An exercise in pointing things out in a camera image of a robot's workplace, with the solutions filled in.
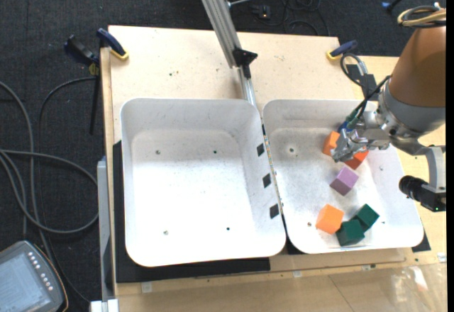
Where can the orange cube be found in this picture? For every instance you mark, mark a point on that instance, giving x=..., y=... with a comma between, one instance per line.
x=330, y=143
x=329, y=219

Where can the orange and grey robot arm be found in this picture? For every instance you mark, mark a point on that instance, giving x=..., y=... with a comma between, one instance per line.
x=422, y=69

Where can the thin black and white rod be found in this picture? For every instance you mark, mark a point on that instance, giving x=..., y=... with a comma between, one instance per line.
x=271, y=163

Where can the purple cube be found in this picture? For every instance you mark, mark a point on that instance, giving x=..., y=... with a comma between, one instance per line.
x=344, y=181

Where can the red-orange cube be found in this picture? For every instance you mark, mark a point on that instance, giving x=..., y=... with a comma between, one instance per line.
x=357, y=161

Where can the pale wood board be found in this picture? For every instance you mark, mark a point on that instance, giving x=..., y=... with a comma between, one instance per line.
x=177, y=66

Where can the green cube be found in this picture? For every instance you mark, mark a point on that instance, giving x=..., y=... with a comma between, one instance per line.
x=368, y=215
x=350, y=233

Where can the black cylinder on white bracket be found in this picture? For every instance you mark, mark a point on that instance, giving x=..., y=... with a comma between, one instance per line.
x=415, y=188

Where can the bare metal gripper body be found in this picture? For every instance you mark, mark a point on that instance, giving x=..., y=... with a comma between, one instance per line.
x=372, y=135

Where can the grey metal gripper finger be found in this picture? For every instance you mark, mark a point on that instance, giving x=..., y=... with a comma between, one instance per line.
x=351, y=150
x=337, y=152

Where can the white plastic tray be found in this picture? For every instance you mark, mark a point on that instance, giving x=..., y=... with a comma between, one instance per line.
x=305, y=183
x=198, y=197

